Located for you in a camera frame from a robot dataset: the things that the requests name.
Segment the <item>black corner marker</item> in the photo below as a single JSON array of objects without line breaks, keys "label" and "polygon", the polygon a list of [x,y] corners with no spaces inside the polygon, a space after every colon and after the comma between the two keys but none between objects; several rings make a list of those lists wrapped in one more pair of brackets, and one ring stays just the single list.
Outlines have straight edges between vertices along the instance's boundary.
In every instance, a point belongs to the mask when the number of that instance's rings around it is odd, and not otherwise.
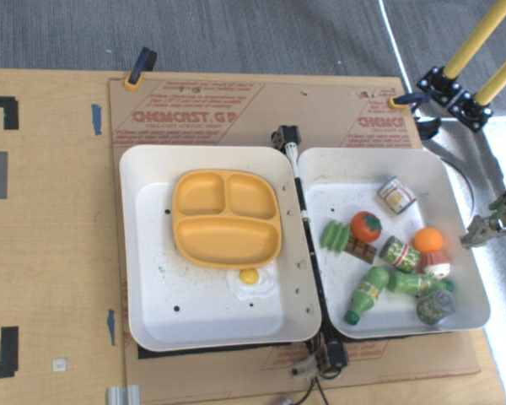
[{"label": "black corner marker", "polygon": [[0,337],[0,378],[15,376],[19,370],[19,328],[2,327]]},{"label": "black corner marker", "polygon": [[6,131],[19,129],[19,102],[13,96],[0,96],[3,108],[3,128]]}]

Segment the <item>wooden tabletop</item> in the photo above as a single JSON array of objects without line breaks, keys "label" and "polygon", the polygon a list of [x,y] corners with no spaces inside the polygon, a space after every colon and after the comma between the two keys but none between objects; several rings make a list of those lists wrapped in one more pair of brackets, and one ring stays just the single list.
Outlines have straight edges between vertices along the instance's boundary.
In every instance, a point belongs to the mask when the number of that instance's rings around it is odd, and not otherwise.
[{"label": "wooden tabletop", "polygon": [[[0,152],[8,154],[7,199],[0,199],[0,340],[3,327],[19,329],[18,368],[14,376],[0,378],[0,403],[105,403],[107,387],[127,383],[108,90],[110,78],[125,75],[0,69],[0,96],[19,103],[18,130],[4,129],[0,109]],[[244,74],[232,79],[348,82]],[[94,135],[94,104],[101,107],[101,135]],[[114,344],[109,311],[116,324]],[[331,405],[506,403],[484,332],[471,331],[469,339],[478,373],[342,388],[324,383],[326,397]],[[301,396],[292,394],[294,400]],[[277,397],[224,403],[269,404]],[[322,404],[320,393],[315,389],[306,403]]]}]

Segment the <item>yellow plate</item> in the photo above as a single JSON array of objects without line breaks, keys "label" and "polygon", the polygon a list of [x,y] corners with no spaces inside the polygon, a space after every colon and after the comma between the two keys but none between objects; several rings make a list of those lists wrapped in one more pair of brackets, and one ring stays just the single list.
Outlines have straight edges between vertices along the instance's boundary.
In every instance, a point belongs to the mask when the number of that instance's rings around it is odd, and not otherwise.
[{"label": "yellow plate", "polygon": [[173,194],[176,247],[204,267],[257,268],[281,249],[276,194],[258,175],[232,170],[195,170]]}]

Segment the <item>tomato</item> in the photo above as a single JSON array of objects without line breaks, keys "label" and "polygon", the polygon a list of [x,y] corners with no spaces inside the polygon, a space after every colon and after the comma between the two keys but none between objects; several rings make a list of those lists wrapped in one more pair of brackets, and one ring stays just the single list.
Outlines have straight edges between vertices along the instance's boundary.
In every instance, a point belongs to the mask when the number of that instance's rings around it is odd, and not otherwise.
[{"label": "tomato", "polygon": [[366,211],[356,213],[351,219],[350,226],[354,236],[365,243],[377,240],[382,231],[379,218]]}]

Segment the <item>gray floor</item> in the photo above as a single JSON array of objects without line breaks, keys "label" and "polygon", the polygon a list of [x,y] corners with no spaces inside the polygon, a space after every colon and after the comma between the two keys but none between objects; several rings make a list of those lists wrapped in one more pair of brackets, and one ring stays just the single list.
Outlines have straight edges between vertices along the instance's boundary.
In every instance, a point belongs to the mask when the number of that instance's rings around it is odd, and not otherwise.
[{"label": "gray floor", "polygon": [[[0,0],[0,68],[402,77],[443,66],[497,0]],[[458,80],[477,92],[506,60],[506,19]],[[456,168],[461,215],[488,216],[506,187],[506,87],[479,133],[444,118],[425,148]],[[506,238],[473,249],[492,317],[486,333],[506,391]]]}]

